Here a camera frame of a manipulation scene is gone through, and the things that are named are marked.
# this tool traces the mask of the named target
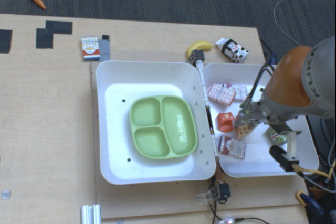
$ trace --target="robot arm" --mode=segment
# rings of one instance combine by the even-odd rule
[[[263,69],[257,77],[260,79]],[[234,127],[267,123],[278,134],[293,137],[300,130],[293,131],[286,121],[299,115],[317,115],[329,119],[335,117],[335,36],[319,42],[313,48],[299,46],[290,50],[274,70],[262,92],[259,102],[252,102],[254,94],[243,103]],[[291,152],[283,152],[279,147],[272,147],[270,154],[280,166],[291,171],[295,159],[295,146],[288,146]]]

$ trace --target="cable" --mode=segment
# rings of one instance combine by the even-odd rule
[[[330,150],[329,150],[329,154],[328,154],[328,165],[329,165],[329,167],[331,167],[332,168],[332,171],[331,171],[331,174],[332,174],[332,178],[334,179],[334,184],[335,184],[335,189],[334,190],[329,190],[329,189],[327,189],[327,188],[324,188],[324,187],[322,187],[320,184],[317,184],[316,182],[314,182],[314,181],[312,181],[310,178],[308,178],[307,176],[303,176],[303,178],[306,180],[306,181],[308,181],[309,183],[311,183],[311,184],[313,184],[314,186],[316,186],[316,187],[318,187],[318,188],[320,188],[320,189],[323,189],[323,190],[325,190],[326,192],[328,192],[328,193],[336,193],[336,175],[335,175],[335,171],[334,171],[334,168],[333,168],[333,165],[335,164],[335,162],[331,165],[331,163],[330,163],[330,158],[331,158],[331,153],[332,153],[332,151],[333,151],[333,149],[334,149],[334,147],[335,147],[335,143],[336,143],[336,129],[335,129],[335,120],[334,120],[334,140],[333,140],[333,142],[332,142],[332,145],[331,145],[331,147],[330,147]]]
[[[305,169],[305,168],[302,168],[300,165],[298,164],[293,164],[292,165],[293,169],[294,169],[294,172],[295,173],[302,173],[302,172],[310,172],[310,173],[314,173],[314,174],[317,174],[317,175],[320,175],[320,176],[324,176],[326,177],[327,179],[331,179],[331,175],[332,175],[332,171],[333,171],[333,168],[334,167],[331,167],[330,168],[330,171],[329,171],[329,174],[325,173],[325,172],[322,172],[322,171],[319,171],[319,170],[314,170],[314,169]]]
[[[224,201],[217,200],[217,202],[219,202],[221,205],[224,205],[224,204],[226,204],[227,199],[225,199]]]
[[[255,80],[255,82],[253,84],[251,92],[249,93],[249,95],[246,98],[246,100],[240,105],[240,107],[242,108],[242,110],[240,111],[240,113],[244,113],[247,110],[248,106],[251,104],[253,95],[254,95],[254,93],[256,91],[256,88],[257,88],[257,86],[259,84],[261,76],[264,74],[264,72],[267,71],[270,74],[270,76],[272,76],[272,73],[269,71],[268,67],[271,68],[272,72],[274,71],[274,67],[272,65],[267,64],[267,63],[264,64],[261,67],[261,69],[260,69],[260,71],[259,71],[259,73],[257,75],[257,78],[256,78],[256,80]]]
[[[322,118],[320,118],[320,127],[321,127],[321,130],[322,130],[322,134],[323,134],[324,140],[326,141],[326,143],[328,144],[328,146],[330,146],[330,142],[327,139],[326,133],[324,132],[324,129],[323,129],[323,126],[322,126]]]
[[[278,57],[274,54],[274,52],[271,50],[271,48],[269,47],[269,45],[268,45],[264,40],[262,40],[262,39],[260,39],[260,41],[261,41],[261,42],[265,45],[265,47],[270,51],[272,57],[275,58],[276,63],[278,63],[278,62],[279,62]]]
[[[280,1],[276,4],[276,6],[275,6],[275,8],[274,8],[274,11],[273,11],[273,17],[274,17],[275,24],[277,25],[277,27],[280,29],[280,31],[281,31],[285,36],[287,36],[288,38],[290,38],[296,45],[300,46],[300,44],[299,44],[297,41],[295,41],[295,39],[293,39],[292,37],[290,37],[288,34],[285,33],[285,31],[283,31],[283,30],[281,29],[281,27],[279,26],[279,24],[278,24],[278,22],[277,22],[277,19],[276,19],[276,9],[277,9],[277,7],[279,6],[279,4],[282,3],[283,1],[287,1],[287,0],[280,0]]]
[[[259,220],[259,221],[261,221],[265,224],[269,224],[268,222],[264,221],[261,218],[235,218],[235,222],[241,222],[241,221],[248,220],[248,219],[255,219],[255,220]]]
[[[212,219],[212,224],[215,223],[215,219],[217,218],[218,220],[222,220],[222,218],[220,218],[218,215],[217,215],[217,201],[215,201],[215,210],[212,208],[211,204],[209,204],[210,206],[210,209],[211,209],[211,212],[214,214],[214,218]]]
[[[335,166],[336,166],[336,159],[334,159],[334,162],[332,163],[331,167],[330,167],[330,171],[329,171],[329,176],[331,177],[332,175],[332,172],[334,171],[335,169]]]

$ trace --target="yellow wire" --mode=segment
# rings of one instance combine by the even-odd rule
[[[336,166],[336,159],[332,163],[331,168],[330,168],[329,173],[328,173],[328,175],[330,176],[330,178],[331,178],[332,172],[334,171],[335,166]]]
[[[318,175],[321,175],[321,176],[324,176],[326,177],[327,179],[331,179],[331,174],[332,174],[332,171],[333,171],[333,168],[330,169],[329,171],[329,174],[328,175],[327,173],[325,172],[322,172],[322,171],[319,171],[319,170],[314,170],[314,169],[305,169],[305,168],[302,168],[300,165],[298,164],[293,164],[292,165],[295,173],[299,173],[299,172],[310,172],[310,173],[314,173],[314,174],[318,174]]]

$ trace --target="green divided plate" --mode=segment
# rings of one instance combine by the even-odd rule
[[[180,97],[156,95],[136,100],[131,105],[130,124],[137,150],[148,158],[182,157],[196,149],[194,117]]]

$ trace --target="yellow banana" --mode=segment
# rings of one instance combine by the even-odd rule
[[[193,43],[187,50],[187,57],[189,58],[193,50],[210,50],[213,48],[213,45],[208,41],[197,41]]]

